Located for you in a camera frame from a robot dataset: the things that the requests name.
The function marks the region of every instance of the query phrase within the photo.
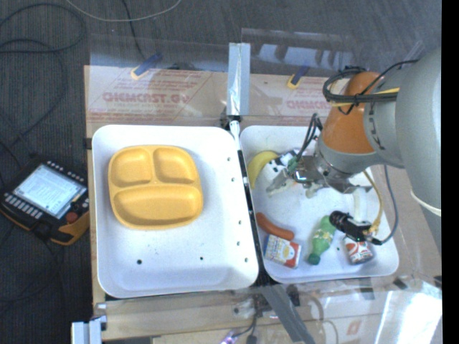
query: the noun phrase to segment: red and white can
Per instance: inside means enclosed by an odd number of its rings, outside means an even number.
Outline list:
[[[349,237],[344,237],[349,259],[352,264],[361,264],[373,258],[373,253],[366,241],[354,241]]]

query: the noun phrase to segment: device screen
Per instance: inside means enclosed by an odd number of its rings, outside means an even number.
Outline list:
[[[42,164],[35,169],[13,194],[60,219],[71,201],[86,188],[71,178]]]

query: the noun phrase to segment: white cable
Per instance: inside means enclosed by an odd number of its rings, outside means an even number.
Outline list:
[[[168,11],[171,11],[172,9],[175,9],[180,3],[181,0],[177,0],[177,2],[172,5],[171,7],[167,8],[166,10],[160,11],[159,13],[147,15],[147,16],[142,16],[140,18],[135,18],[135,19],[105,19],[105,18],[100,18],[99,16],[92,15],[88,13],[87,11],[82,10],[78,6],[76,6],[74,3],[72,3],[70,0],[65,0],[68,4],[72,5],[75,9],[77,9],[80,13],[83,13],[84,15],[90,16],[91,18],[101,20],[103,22],[114,22],[114,23],[119,23],[119,22],[136,22],[139,20],[144,20],[144,19],[150,19],[154,18],[155,16],[162,15],[164,13],[167,13]]]
[[[435,208],[434,206],[432,205],[429,205],[428,203],[422,201],[421,199],[419,199],[415,193],[413,192],[413,190],[411,190],[411,196],[413,197],[414,200],[416,200],[421,206],[424,206],[428,211],[431,211],[433,214],[436,214],[438,216],[442,216],[442,209],[439,209],[439,208]]]

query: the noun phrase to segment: dark gray floor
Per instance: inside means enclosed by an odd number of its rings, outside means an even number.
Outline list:
[[[121,0],[72,1],[100,17],[127,18]],[[135,18],[161,11],[175,1],[126,3]],[[0,0],[0,141],[10,146],[21,164],[30,151],[36,151],[85,170],[82,67],[97,54],[91,34],[121,37],[120,42],[127,37],[128,48],[133,49],[131,27],[77,13],[86,31],[74,47],[57,54],[11,53],[45,47],[30,39],[61,47],[80,34],[79,21],[55,6],[36,6],[3,21],[14,11],[37,3],[60,4],[75,11],[64,0]],[[342,64],[381,71],[441,45],[442,0],[182,0],[173,11],[136,21],[133,28],[138,37],[147,39],[225,46],[248,38],[250,31],[245,30],[243,36],[243,29],[264,32],[250,37],[252,43],[263,42],[270,30],[321,34],[339,38],[331,45],[342,44],[339,47],[349,53]],[[13,39],[29,41],[6,43]],[[139,42],[148,54],[148,47]],[[124,48],[113,50],[122,52]],[[54,110],[30,128],[55,101]],[[28,148],[17,140],[18,131],[24,134]],[[3,180],[11,179],[17,170],[14,159],[0,148]],[[71,247],[48,247],[0,217],[2,344],[69,343],[69,323],[87,320],[92,314],[88,234]]]

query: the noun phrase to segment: bottle cap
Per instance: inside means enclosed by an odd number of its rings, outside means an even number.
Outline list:
[[[318,265],[320,261],[321,261],[321,257],[318,256],[317,254],[310,254],[308,257],[309,264]]]

